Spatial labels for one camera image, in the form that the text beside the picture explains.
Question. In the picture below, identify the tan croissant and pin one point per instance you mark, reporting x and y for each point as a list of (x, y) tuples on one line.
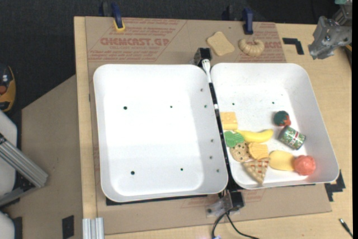
[(251, 48)]

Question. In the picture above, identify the yellow cheese block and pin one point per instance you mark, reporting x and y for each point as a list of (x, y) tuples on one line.
[(228, 120)]

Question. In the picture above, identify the green lettuce leaf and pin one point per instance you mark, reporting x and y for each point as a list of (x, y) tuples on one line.
[(232, 138)]

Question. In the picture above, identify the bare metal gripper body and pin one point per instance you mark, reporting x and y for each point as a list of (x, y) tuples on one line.
[(345, 9)]

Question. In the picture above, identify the tan bread slice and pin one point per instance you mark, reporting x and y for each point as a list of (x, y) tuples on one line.
[(220, 43)]

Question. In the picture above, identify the orange ridged crisp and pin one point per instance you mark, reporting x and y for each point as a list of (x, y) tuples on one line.
[(258, 150)]

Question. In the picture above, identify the green can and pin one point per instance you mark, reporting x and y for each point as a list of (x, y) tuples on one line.
[(291, 137)]

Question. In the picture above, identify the red and green strawberry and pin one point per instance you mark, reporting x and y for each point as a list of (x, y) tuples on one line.
[(282, 118)]

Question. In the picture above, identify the brown chocolate chip biscuit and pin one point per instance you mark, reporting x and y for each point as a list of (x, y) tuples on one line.
[(239, 151)]

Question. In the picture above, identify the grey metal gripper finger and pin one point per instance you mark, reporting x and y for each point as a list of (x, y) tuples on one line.
[(321, 47), (327, 26)]

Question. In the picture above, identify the orange ice cream scoop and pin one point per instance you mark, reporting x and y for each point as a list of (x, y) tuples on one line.
[(305, 165)]

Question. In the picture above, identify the tan pie slice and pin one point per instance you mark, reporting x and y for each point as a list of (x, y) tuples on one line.
[(257, 169)]

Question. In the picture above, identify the thin black and white rod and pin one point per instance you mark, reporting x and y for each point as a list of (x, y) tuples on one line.
[(212, 92)]

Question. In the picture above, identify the white plastic tray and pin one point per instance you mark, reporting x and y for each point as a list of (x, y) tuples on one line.
[(156, 131), (251, 86)]

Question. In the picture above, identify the yellow mango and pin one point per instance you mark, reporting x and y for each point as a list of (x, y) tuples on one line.
[(281, 160)]

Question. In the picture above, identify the brown cardboard board red print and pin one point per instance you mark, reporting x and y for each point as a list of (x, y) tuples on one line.
[(156, 36)]

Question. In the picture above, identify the yellow banana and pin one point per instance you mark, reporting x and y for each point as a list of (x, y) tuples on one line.
[(256, 135)]

